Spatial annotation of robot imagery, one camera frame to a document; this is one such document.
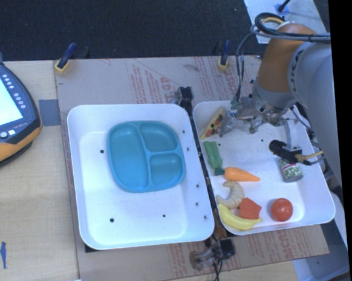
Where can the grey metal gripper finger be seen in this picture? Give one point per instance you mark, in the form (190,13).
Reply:
(226,126)
(254,127)

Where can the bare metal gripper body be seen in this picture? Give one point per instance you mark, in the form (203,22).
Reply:
(254,109)

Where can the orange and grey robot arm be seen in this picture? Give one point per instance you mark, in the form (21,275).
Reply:
(279,65)

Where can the yellow pizza slice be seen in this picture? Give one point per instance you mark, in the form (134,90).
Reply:
(212,125)

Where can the white plastic tray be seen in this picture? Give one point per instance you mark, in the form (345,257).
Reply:
(133,219)
(255,148)

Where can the green asparagus bundle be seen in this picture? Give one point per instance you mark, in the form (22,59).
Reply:
(213,156)

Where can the orange carrot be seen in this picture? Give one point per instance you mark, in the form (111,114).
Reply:
(240,174)

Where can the small can green print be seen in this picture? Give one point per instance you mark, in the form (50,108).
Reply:
(292,172)

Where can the cream croissant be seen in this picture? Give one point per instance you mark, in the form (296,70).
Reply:
(234,193)

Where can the orange wedge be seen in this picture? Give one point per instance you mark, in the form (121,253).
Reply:
(249,208)

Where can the red tomato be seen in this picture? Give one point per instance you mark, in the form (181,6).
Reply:
(281,209)

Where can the yellow banana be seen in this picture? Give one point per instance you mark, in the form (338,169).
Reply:
(234,221)

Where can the blue divided plate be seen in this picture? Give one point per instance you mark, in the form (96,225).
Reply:
(135,158)

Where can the brown cardboard board red print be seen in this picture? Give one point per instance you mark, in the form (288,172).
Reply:
(113,78)

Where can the black cylinder on white bracket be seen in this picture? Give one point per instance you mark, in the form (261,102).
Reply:
(283,151)

